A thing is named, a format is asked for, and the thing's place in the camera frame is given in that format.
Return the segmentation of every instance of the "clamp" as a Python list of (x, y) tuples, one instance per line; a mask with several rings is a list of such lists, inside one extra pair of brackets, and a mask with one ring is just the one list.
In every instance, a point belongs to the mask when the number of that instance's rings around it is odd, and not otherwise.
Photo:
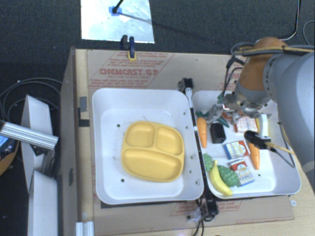
[(128, 36), (123, 35), (123, 37), (120, 40), (120, 50), (128, 51), (129, 61), (135, 61), (137, 59), (134, 45), (134, 37), (130, 37), (128, 42)]

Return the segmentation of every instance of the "black cable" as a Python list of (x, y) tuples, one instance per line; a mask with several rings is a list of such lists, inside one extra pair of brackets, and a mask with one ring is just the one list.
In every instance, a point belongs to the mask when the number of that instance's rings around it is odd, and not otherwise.
[(241, 43), (238, 43), (238, 44), (233, 45), (230, 52), (231, 52), (231, 54), (232, 54), (233, 56), (236, 56), (236, 55), (238, 55), (238, 54), (235, 54), (235, 53), (234, 53), (236, 48), (239, 50), (240, 47), (243, 47), (243, 48), (245, 48), (245, 47), (250, 47), (250, 48), (248, 48), (248, 49), (251, 50), (253, 46), (254, 46), (253, 43), (241, 42)]
[(203, 224), (203, 220), (201, 220), (201, 225), (202, 225), (202, 230), (201, 230), (201, 235), (200, 236), (203, 236), (203, 231), (205, 229), (205, 225)]
[(228, 77), (228, 79), (227, 79), (227, 81), (226, 81), (226, 83), (225, 83), (225, 85), (224, 85), (224, 89), (223, 89), (223, 91), (222, 91), (222, 97), (224, 97), (224, 95), (225, 95), (225, 91), (226, 91), (226, 89), (227, 89), (228, 84), (229, 84), (230, 81), (231, 81), (231, 78), (232, 78), (232, 76), (233, 76), (233, 73), (234, 73), (236, 70), (240, 70), (240, 69), (243, 69), (243, 68), (242, 68), (242, 67), (236, 67), (236, 68), (234, 68), (234, 69), (232, 70), (232, 72), (230, 73), (230, 75), (229, 75), (229, 77)]
[(196, 204), (198, 205), (198, 207), (200, 207), (200, 206), (201, 206), (201, 204), (202, 204), (202, 200), (201, 200), (201, 198), (196, 199), (195, 201), (196, 201)]
[(57, 94), (60, 94), (60, 92), (52, 85), (48, 84), (48, 83), (45, 83), (45, 82), (40, 82), (40, 81), (28, 81), (28, 82), (21, 82), (21, 83), (18, 83), (18, 84), (15, 84), (14, 86), (11, 86), (9, 87), (6, 91), (4, 91), (1, 95), (3, 96), (4, 95), (4, 99), (3, 99), (3, 105), (2, 105), (2, 111), (4, 113), (4, 117), (7, 118), (6, 116), (6, 112), (5, 112), (5, 102), (6, 102), (6, 99), (8, 97), (8, 95), (13, 91), (15, 90), (17, 87), (19, 86), (22, 86), (22, 85), (28, 85), (28, 84), (39, 84), (39, 85), (44, 85), (44, 86), (47, 86), (47, 87), (50, 87), (51, 89), (53, 89)]
[(309, 43), (309, 41), (307, 40), (307, 38), (306, 38), (306, 36), (305, 36), (305, 27), (306, 27), (306, 25), (308, 25), (308, 24), (310, 24), (310, 23), (315, 23), (315, 21), (314, 21), (314, 20), (307, 21), (307, 22), (303, 25), (303, 30), (302, 30), (302, 34), (303, 34), (304, 40), (305, 40), (305, 42), (306, 42), (308, 45), (311, 45), (311, 44)]
[(290, 165), (292, 168), (295, 168), (295, 164), (294, 164), (294, 163), (291, 164), (291, 163), (290, 163), (288, 160), (286, 160), (286, 159), (284, 158), (284, 156), (281, 155), (275, 148), (270, 148), (270, 151), (276, 153), (276, 154), (277, 154), (279, 157), (281, 157), (288, 165)]
[(282, 41), (289, 40), (289, 39), (293, 38), (293, 37), (297, 34), (298, 23), (299, 23), (299, 17), (300, 17), (301, 3), (302, 3), (302, 0), (297, 0), (297, 8), (296, 8), (296, 16), (295, 16), (295, 25), (294, 25), (294, 30), (293, 30), (291, 36), (290, 36), (290, 37), (287, 37), (287, 38), (285, 38), (285, 39), (280, 39), (280, 40), (282, 40)]
[(1, 119), (4, 120), (4, 112), (3, 112), (1, 100), (0, 100), (0, 112), (1, 112)]
[(55, 159), (56, 159), (56, 157), (54, 156), (54, 157), (50, 160), (50, 163), (49, 163), (49, 168), (48, 168), (49, 170), (51, 169), (51, 166), (52, 166), (52, 164), (51, 164), (51, 163), (52, 163), (52, 162), (53, 162), (53, 160), (55, 160)]
[(23, 81), (19, 81), (15, 84), (13, 84), (12, 86), (8, 87), (5, 91), (3, 91), (1, 94), (0, 94), (0, 97), (2, 97), (8, 90), (10, 90), (12, 87), (20, 84), (20, 83), (23, 83), (23, 82), (28, 82), (28, 81), (35, 81), (35, 80), (47, 80), (47, 81), (52, 81), (52, 82), (56, 82), (56, 83), (59, 83), (59, 84), (63, 84), (61, 81), (58, 81), (58, 80), (55, 80), (55, 79), (51, 79), (51, 78), (45, 78), (45, 77), (36, 77), (36, 78), (30, 78), (30, 79), (26, 79), (26, 80), (23, 80)]
[[(284, 135), (284, 131), (283, 131), (283, 129), (282, 129), (282, 124), (281, 124), (281, 121), (280, 121), (280, 118), (279, 118), (279, 117), (278, 117), (278, 124), (279, 124), (280, 133), (281, 133), (281, 136), (282, 136), (282, 140), (283, 140), (283, 142), (284, 142), (284, 144), (285, 144), (285, 147), (286, 147), (286, 149), (290, 149), (290, 147), (289, 147), (289, 145), (288, 145), (288, 143), (287, 143), (287, 141), (286, 141), (286, 138), (285, 138), (285, 135)], [(289, 156), (290, 156), (290, 159), (291, 159), (292, 164), (288, 163), (286, 160), (285, 160), (285, 161), (286, 161), (287, 164), (290, 165), (292, 168), (295, 168), (296, 165), (295, 165), (295, 162), (294, 162), (294, 160), (293, 160), (293, 155), (292, 155), (292, 154), (289, 154)]]
[[(50, 109), (50, 110), (53, 110), (53, 109), (58, 110), (58, 107), (57, 107), (55, 104), (53, 104), (52, 102), (50, 102), (49, 100), (45, 100), (45, 99), (38, 98), (38, 97), (35, 97), (35, 98), (36, 98), (37, 100), (43, 101), (43, 102), (45, 102), (45, 103), (47, 103), (47, 104), (50, 104), (50, 105), (53, 107), (53, 108)], [(10, 113), (11, 113), (11, 110), (13, 109), (13, 107), (14, 107), (16, 104), (18, 104), (18, 103), (20, 103), (21, 101), (24, 101), (24, 100), (25, 100), (25, 98), (24, 98), (24, 99), (20, 99), (20, 100), (14, 102), (14, 103), (10, 106), (8, 112), (6, 113), (8, 122), (11, 122), (11, 121), (10, 121)]]
[(212, 221), (212, 220), (215, 218), (214, 216), (211, 216), (210, 219), (207, 219), (208, 217), (209, 217), (209, 216), (205, 217), (205, 218), (203, 219), (203, 221), (210, 222), (210, 221)]
[(197, 235), (197, 233), (199, 231), (200, 224), (201, 224), (201, 222), (199, 221), (198, 225), (197, 225), (197, 228), (196, 228), (196, 231), (195, 231), (195, 233), (192, 236), (196, 236)]

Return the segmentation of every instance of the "table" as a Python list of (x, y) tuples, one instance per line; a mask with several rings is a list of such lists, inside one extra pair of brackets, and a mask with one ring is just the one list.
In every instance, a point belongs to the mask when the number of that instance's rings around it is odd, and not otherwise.
[[(73, 68), (73, 71), (70, 71), (65, 74), (65, 79), (68, 80), (71, 76), (74, 77), (75, 87), (73, 90), (73, 100), (75, 104), (79, 106), (79, 102), (82, 100), (82, 97), (89, 95), (88, 92), (88, 66), (91, 65), (91, 61), (88, 60), (89, 54), (92, 50), (71, 50), (68, 68)], [(107, 51), (107, 54), (110, 57), (115, 55)], [(185, 62), (185, 58), (192, 60), (190, 54), (180, 54), (180, 60), (182, 63)], [(194, 60), (202, 64), (209, 64), (211, 61), (212, 66), (214, 67), (224, 67), (226, 61), (229, 59), (228, 55), (194, 55)], [(67, 100), (64, 100), (64, 104), (71, 100), (70, 92), (63, 93), (64, 99), (68, 94)], [(84, 120), (88, 120), (89, 117), (89, 105), (87, 104), (87, 110), (80, 113), (80, 120), (84, 123)], [(73, 228), (73, 223), (77, 221), (94, 221), (95, 218), (95, 207), (93, 205), (95, 197), (93, 196), (93, 177), (92, 177), (92, 161), (91, 161), (91, 139), (90, 139), (90, 127), (81, 125), (75, 130), (76, 136), (79, 138), (76, 142), (76, 156), (75, 161), (76, 165), (72, 165), (76, 169), (76, 188), (72, 188), (72, 199), (68, 202), (70, 194), (64, 189), (65, 195), (63, 195), (63, 228), (64, 235), (68, 235)], [(315, 195), (313, 190), (306, 178), (306, 175), (301, 169), (301, 165), (298, 160), (295, 158), (298, 171), (301, 177), (302, 187), (301, 190), (291, 196), (289, 199), (292, 201), (292, 204), (296, 206), (292, 207), (294, 219), (286, 221), (276, 221), (273, 219), (272, 222), (262, 222), (262, 223), (248, 223), (240, 225), (230, 225), (230, 226), (210, 226), (211, 224), (205, 223), (204, 235), (224, 235), (224, 236), (238, 236), (238, 235), (313, 235), (315, 232)], [(65, 173), (68, 172), (67, 169), (64, 169), (65, 163), (62, 166), (62, 171)], [(71, 217), (70, 214), (74, 212), (78, 216)], [(137, 233), (140, 236), (190, 236), (194, 233), (195, 228), (183, 229), (183, 230), (171, 230), (171, 231), (160, 231), (160, 232), (143, 232)]]

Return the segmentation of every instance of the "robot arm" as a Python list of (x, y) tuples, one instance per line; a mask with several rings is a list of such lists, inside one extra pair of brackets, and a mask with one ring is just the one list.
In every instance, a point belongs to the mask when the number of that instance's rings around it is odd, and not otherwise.
[[(287, 45), (268, 37), (253, 49), (283, 46)], [(277, 103), (288, 142), (315, 190), (314, 51), (303, 55), (261, 54), (247, 59), (233, 94), (234, 103), (244, 114), (256, 118), (257, 110), (270, 99)]]

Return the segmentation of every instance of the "white tray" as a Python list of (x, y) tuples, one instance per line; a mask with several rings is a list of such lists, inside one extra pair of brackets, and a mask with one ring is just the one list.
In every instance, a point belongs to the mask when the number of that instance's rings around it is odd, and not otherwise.
[[(110, 205), (198, 199), (204, 190), (188, 100), (175, 90), (97, 90), (92, 99), (96, 192)], [(181, 176), (160, 183), (129, 175), (121, 163), (124, 132), (135, 121), (147, 120), (176, 128), (185, 143)]]
[[(217, 103), (217, 96), (219, 91), (198, 91), (193, 95), (192, 101), (195, 111), (207, 112)], [(269, 136), (272, 138), (272, 142), (283, 146), (284, 142), (280, 133), (278, 123), (277, 105), (270, 101), (267, 107), (264, 107), (263, 112), (265, 114), (271, 113), (271, 117), (268, 119)], [(207, 147), (202, 148), (202, 153), (207, 153), (212, 156), (213, 159), (218, 161), (218, 164), (228, 167), (227, 163), (233, 160), (229, 160), (224, 151), (223, 145), (244, 140), (243, 134), (237, 134), (234, 131), (234, 127), (230, 125), (230, 128), (224, 127), (226, 134), (226, 140), (223, 144), (213, 144), (210, 137), (210, 126), (208, 126)], [(287, 152), (278, 150), (288, 161), (291, 162), (290, 156)], [(268, 150), (260, 151), (260, 169), (256, 170), (251, 162), (249, 156), (244, 157), (245, 162), (249, 168), (249, 171), (254, 177), (254, 182), (241, 187), (232, 187), (233, 195), (227, 197), (216, 191), (213, 187), (208, 176), (208, 184), (211, 192), (221, 199), (238, 199), (249, 197), (261, 197), (261, 196), (275, 196), (275, 195), (289, 195), (297, 193), (301, 188), (301, 179), (298, 174), (297, 168), (290, 167), (283, 159), (277, 154)]]

